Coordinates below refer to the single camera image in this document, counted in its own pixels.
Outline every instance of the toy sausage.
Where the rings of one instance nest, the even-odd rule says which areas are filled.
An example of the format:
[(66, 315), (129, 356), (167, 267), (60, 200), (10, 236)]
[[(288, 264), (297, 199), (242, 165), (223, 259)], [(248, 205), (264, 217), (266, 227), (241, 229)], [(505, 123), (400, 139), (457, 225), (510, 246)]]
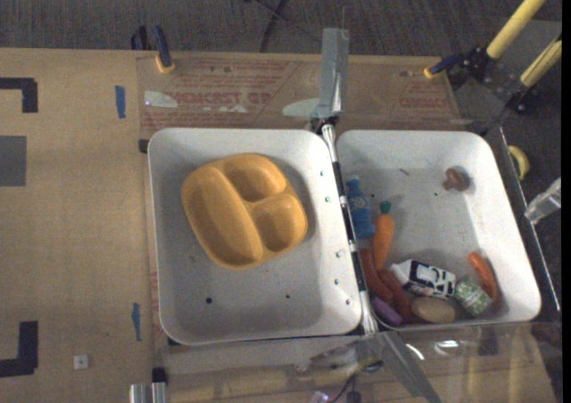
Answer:
[(409, 297), (404, 293), (401, 283), (399, 283), (394, 275), (387, 269), (382, 268), (377, 272), (381, 282), (393, 293), (394, 307), (405, 321), (412, 319), (412, 306)]
[(477, 274), (478, 281), (490, 298), (494, 301), (498, 299), (498, 283), (488, 262), (478, 252), (468, 254), (468, 263)]
[(372, 291), (379, 299), (386, 303), (393, 301), (393, 293), (379, 279), (375, 267), (373, 266), (373, 253), (371, 250), (359, 251), (360, 262), (363, 266), (365, 274), (365, 283), (370, 291)]

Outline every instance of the toy carrot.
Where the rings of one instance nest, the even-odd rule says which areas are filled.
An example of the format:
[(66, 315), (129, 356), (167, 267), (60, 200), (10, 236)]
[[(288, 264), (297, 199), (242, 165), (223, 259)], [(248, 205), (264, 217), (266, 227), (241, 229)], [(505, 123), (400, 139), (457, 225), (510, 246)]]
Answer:
[(383, 269), (386, 255), (391, 249), (391, 241), (393, 240), (394, 220), (390, 212), (391, 203), (389, 201), (382, 201), (381, 214), (375, 219), (375, 234), (373, 238), (371, 238), (373, 262), (377, 272)]

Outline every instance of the plastic bottle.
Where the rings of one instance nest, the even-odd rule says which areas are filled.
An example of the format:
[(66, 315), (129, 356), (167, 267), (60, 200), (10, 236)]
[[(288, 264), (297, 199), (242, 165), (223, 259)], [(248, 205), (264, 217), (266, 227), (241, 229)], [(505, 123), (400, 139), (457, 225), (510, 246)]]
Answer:
[(351, 219), (355, 235), (359, 240), (367, 240), (375, 233), (370, 199), (360, 190), (359, 176), (347, 180), (347, 200), (351, 209)]
[(561, 208), (561, 177), (545, 191), (535, 197), (525, 211), (525, 217), (532, 224), (537, 224), (541, 219)]

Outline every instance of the white bin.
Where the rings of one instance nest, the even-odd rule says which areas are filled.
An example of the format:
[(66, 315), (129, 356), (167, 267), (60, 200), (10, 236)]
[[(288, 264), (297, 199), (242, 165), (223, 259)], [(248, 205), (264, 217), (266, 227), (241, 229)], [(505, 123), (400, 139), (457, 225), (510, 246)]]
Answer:
[[(343, 176), (356, 173), (374, 200), (393, 204), (396, 223), (387, 264), (417, 259), (468, 271), (483, 251), (502, 293), (488, 317), (455, 325), (529, 321), (541, 297), (500, 173), (487, 142), (465, 132), (349, 131), (337, 141)], [(194, 238), (180, 201), (193, 169), (241, 152), (269, 156), (308, 214), (305, 240), (248, 270), (214, 264)], [(323, 140), (303, 130), (172, 128), (149, 143), (159, 278), (159, 309), (175, 341), (284, 339), (348, 333), (360, 322), (356, 276)], [(443, 174), (461, 166), (473, 178), (464, 193), (445, 191)], [(408, 325), (403, 329), (431, 328)]]

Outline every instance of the orange plate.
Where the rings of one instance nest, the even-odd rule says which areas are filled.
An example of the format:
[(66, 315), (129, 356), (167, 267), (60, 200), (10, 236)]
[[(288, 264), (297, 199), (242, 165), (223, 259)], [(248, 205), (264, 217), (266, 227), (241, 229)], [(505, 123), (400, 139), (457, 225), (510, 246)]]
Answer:
[(308, 222), (295, 190), (267, 157), (237, 154), (193, 171), (181, 198), (206, 254), (222, 267), (256, 267), (290, 251)]

